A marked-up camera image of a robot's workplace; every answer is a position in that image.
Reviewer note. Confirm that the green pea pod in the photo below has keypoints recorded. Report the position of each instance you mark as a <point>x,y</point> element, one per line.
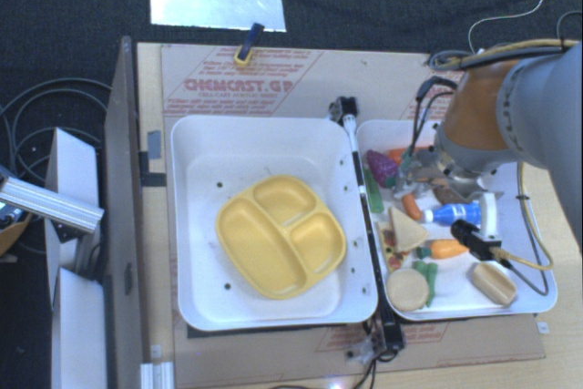
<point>374,196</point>

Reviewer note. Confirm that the green beans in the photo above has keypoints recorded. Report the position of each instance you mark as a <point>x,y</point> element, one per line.
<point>430,280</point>

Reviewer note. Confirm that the white plastic tray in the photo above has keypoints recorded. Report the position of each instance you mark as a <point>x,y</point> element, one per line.
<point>205,214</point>
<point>455,287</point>

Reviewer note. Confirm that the pizza slice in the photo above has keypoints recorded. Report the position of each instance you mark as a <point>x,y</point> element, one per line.
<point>391,252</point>

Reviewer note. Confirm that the red-orange toy vegetable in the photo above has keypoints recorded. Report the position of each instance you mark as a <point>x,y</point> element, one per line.
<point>395,154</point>

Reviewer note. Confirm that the purple grapes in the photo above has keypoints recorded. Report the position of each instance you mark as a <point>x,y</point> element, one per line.
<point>381,166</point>

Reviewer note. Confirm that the brown oval toy food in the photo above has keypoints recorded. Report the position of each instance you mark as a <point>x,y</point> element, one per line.
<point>446,196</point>

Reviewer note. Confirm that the tan hot dog bun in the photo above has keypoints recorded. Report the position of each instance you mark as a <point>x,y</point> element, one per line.
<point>494,283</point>

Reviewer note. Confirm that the brown cardboard board red print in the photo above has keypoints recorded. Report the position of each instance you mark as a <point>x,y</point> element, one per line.
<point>255,82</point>

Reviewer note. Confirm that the orange carrot green top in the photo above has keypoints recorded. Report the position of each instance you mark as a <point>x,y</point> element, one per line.
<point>448,248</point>

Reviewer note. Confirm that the round tan biscuit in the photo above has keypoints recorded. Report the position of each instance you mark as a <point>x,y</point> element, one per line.
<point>406,289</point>

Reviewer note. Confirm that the yellow divided plate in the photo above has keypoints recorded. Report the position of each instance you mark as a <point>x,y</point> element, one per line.
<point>273,241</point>

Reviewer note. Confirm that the orange sausage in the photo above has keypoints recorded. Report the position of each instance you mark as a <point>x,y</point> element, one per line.
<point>412,206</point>

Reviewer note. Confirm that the blue bottle white cap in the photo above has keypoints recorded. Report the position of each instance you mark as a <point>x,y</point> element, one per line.
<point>455,212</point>

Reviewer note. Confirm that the tan triangular sandwich bread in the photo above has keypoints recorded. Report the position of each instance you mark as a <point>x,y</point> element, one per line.
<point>406,232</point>

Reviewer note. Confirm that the black cylinder on white bracket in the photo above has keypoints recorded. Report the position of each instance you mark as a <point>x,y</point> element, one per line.
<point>476,239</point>

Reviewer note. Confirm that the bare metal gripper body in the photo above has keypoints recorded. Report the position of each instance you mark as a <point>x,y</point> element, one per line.
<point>437,177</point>

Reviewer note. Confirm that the thin black and white rod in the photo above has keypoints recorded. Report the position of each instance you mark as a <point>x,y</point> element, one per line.
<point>364,205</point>

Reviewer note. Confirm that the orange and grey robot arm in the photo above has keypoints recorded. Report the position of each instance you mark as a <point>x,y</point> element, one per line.
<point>537,105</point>

